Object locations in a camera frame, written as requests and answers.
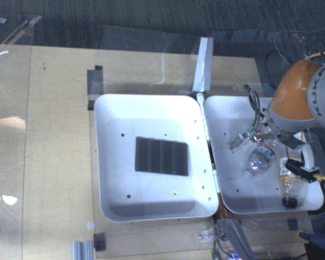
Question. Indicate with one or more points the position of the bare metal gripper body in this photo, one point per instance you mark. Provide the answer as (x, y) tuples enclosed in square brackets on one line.
[(268, 131)]

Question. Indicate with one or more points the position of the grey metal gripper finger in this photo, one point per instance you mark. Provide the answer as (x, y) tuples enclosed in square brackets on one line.
[(292, 142), (237, 143)]

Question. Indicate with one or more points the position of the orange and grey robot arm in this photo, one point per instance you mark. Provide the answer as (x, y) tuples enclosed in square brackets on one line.
[(295, 96)]

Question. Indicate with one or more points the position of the clear bottle with blue label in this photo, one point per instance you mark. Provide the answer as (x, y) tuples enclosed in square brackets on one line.
[(260, 160)]

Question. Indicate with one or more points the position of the thin black and white rod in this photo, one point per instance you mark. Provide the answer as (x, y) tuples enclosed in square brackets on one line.
[(205, 123)]

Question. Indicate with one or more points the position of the clear bottle with orange label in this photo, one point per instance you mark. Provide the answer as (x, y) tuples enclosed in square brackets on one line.
[(289, 185)]

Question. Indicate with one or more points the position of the white plastic tray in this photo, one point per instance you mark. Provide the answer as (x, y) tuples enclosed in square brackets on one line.
[(233, 191), (151, 112)]

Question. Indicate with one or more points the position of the black ribbed rectangular mat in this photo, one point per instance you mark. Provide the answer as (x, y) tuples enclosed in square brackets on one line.
[(161, 156)]

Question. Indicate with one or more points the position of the black cylinder on white bracket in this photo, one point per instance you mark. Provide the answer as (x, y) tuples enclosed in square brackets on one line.
[(300, 169)]

